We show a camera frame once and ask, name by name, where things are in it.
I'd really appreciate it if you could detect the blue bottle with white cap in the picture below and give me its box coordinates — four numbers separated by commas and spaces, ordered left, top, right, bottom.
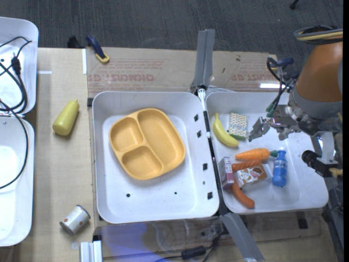
271, 146, 288, 188

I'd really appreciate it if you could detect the pink and white carton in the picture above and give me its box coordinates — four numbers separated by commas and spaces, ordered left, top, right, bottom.
218, 156, 236, 190

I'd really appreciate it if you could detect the white can with orange dots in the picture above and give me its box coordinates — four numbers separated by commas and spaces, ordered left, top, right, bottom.
59, 204, 92, 236

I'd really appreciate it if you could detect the yellow divided plate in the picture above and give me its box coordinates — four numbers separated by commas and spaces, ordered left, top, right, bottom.
108, 108, 187, 181

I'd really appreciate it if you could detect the orange sausage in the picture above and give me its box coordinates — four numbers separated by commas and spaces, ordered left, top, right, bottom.
230, 183, 256, 210
231, 158, 264, 173

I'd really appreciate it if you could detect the white plastic tray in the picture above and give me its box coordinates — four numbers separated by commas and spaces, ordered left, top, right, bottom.
92, 91, 220, 225
0, 16, 40, 117
204, 91, 329, 216
0, 115, 36, 248

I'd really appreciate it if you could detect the yellow squeeze bottle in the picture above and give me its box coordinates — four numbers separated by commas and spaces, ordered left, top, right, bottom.
52, 99, 81, 137

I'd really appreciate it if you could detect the white patterned carton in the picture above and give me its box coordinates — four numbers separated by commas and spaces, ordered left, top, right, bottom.
227, 112, 249, 141

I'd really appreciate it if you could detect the orange carrot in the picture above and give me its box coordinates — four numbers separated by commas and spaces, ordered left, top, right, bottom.
234, 147, 279, 162

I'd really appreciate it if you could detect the yellow banana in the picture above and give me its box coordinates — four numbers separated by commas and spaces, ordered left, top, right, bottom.
212, 112, 240, 148

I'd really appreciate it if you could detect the black cable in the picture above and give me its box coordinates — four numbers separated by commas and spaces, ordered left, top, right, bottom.
0, 36, 33, 190

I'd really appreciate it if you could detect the brown cardboard board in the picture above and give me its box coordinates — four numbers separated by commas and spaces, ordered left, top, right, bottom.
85, 46, 323, 257

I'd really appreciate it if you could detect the brown and white carton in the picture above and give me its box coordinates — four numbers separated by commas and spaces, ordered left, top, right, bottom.
234, 163, 274, 189

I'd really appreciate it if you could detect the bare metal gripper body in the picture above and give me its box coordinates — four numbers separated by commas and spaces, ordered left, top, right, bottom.
268, 104, 334, 136

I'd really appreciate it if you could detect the black cylinder on white bracket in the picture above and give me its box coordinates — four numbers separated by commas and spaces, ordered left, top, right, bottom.
301, 132, 340, 178

